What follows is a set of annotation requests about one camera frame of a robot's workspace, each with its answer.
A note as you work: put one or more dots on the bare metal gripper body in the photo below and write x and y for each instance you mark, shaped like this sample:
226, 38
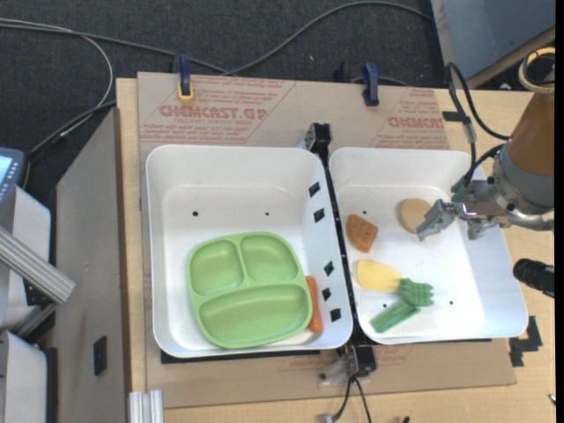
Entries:
484, 207

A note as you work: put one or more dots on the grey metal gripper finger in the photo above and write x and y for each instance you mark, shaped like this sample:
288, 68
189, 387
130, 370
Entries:
478, 229
436, 218

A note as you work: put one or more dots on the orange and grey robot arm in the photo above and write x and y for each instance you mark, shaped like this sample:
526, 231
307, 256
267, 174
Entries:
531, 139

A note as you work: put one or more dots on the white plastic tray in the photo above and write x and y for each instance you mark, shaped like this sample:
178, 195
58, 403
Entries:
229, 192
462, 280

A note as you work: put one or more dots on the brown toy waffle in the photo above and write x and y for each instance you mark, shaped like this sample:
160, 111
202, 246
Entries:
361, 234

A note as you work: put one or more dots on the green toy vegetable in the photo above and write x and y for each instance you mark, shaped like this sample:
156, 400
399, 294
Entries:
412, 293

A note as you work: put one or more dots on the yellow flat toy slice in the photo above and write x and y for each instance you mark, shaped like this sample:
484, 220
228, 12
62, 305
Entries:
376, 276

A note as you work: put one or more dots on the brown cardboard board red print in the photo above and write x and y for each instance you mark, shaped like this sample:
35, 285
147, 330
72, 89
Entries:
282, 108

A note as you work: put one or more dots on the green divided plate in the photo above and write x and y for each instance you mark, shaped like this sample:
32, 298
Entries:
247, 298

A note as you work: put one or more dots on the black cylinder on white bracket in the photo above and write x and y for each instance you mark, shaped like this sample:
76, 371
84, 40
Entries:
533, 276

